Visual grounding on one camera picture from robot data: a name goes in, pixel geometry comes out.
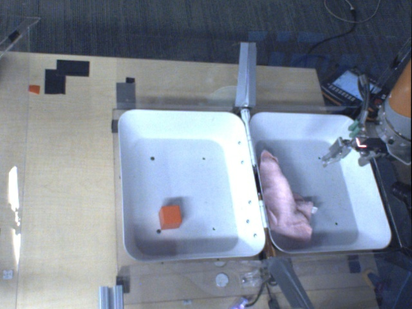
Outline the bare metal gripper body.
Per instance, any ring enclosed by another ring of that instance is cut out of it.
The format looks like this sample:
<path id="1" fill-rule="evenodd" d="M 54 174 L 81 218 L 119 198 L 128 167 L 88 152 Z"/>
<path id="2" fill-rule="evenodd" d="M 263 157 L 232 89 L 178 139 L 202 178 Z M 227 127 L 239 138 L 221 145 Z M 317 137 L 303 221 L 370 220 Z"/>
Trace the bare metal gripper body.
<path id="1" fill-rule="evenodd" d="M 365 159 L 391 156 L 405 165 L 411 165 L 411 140 L 384 124 L 367 124 L 353 131 L 355 148 L 364 152 Z"/>

